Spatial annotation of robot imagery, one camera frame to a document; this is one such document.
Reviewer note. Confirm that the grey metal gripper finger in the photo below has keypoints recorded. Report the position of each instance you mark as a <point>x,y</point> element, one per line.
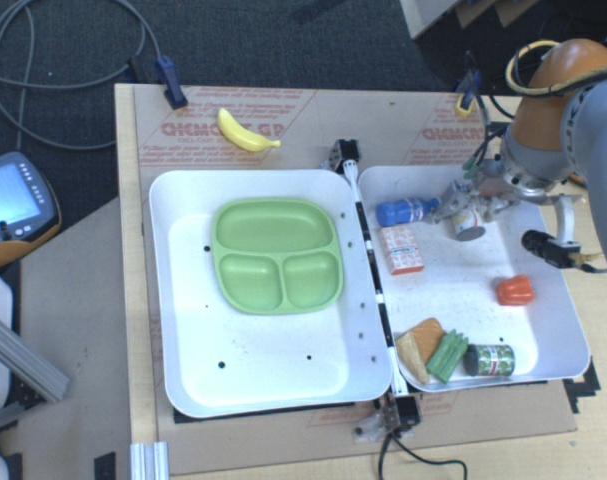
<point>448,202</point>
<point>495,207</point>

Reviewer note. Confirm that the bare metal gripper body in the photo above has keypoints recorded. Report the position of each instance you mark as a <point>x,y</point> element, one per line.
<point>503,184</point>

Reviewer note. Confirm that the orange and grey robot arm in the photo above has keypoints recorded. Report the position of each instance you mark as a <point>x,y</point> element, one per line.
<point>548,113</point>

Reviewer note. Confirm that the blue bottle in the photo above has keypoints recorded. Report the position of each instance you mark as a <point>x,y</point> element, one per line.
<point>400,212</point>

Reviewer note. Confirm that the orange and white carton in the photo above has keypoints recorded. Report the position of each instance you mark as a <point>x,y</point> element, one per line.
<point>400,250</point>

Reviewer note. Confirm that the orange bell pepper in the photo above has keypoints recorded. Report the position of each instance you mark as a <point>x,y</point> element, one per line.
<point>514,290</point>

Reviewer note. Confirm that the white plastic tray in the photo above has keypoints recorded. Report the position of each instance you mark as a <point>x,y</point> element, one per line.
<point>263,358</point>
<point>458,293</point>

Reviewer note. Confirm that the thin black and white rod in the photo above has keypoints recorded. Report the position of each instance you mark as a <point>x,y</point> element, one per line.
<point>370,253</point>

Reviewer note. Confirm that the orange and tan pizza slice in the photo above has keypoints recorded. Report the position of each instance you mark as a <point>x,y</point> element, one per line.
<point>423,340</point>

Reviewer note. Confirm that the green asparagus bundle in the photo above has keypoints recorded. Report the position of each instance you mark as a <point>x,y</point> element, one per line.
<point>448,355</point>

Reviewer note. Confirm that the green and white can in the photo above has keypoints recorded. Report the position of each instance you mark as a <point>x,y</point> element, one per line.
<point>493,360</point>

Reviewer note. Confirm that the green divided plate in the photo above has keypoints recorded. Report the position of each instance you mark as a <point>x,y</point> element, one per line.
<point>275,228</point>

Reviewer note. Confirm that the brown cardboard board red print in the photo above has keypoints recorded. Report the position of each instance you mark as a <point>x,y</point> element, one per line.
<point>293,118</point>

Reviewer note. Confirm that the yellow banana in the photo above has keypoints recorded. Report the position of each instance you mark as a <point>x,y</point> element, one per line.
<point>240,132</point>

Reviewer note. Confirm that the black cylinder on white bracket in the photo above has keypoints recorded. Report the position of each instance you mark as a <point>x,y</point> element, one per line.
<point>548,247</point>

